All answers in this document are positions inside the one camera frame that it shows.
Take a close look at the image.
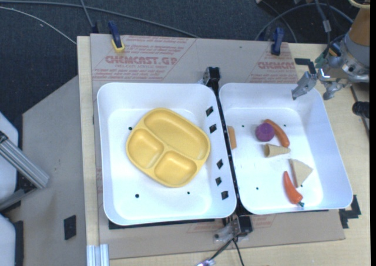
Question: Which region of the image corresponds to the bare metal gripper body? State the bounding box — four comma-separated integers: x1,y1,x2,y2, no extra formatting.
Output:
318,62,370,84

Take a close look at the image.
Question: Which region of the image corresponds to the orange sausage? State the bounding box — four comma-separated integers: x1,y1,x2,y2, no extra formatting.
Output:
263,119,291,149

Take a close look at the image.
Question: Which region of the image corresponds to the purple cupcake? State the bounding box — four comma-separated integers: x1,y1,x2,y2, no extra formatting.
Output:
254,122,276,143

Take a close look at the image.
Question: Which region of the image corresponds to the tan ice cream cone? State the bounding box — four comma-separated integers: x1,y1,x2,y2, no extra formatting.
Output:
263,143,291,159

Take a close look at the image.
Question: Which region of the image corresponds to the beige sandwich wedge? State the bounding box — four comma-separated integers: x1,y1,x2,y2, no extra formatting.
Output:
288,158,314,188

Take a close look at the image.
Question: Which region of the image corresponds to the orange bread slice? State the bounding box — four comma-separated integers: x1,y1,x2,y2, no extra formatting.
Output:
226,125,238,150

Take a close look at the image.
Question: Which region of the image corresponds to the thin black and white rod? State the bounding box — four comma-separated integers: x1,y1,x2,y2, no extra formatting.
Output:
215,86,241,216

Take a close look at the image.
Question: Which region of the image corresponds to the white plastic tray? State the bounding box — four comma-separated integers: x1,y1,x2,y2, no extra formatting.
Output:
96,82,238,227
219,82,354,216

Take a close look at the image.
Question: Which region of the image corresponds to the orange carrot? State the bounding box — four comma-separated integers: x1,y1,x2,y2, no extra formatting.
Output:
283,170,306,208

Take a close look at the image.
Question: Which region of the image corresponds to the brown cardboard board red print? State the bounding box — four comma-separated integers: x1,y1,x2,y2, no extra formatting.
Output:
89,33,346,260

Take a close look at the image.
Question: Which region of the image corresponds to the yellow divided plate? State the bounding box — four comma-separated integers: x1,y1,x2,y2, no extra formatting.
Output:
125,107,212,188

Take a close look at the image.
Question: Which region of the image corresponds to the black cylinder on white bracket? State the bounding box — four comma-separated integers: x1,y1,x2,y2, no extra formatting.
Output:
352,100,370,119

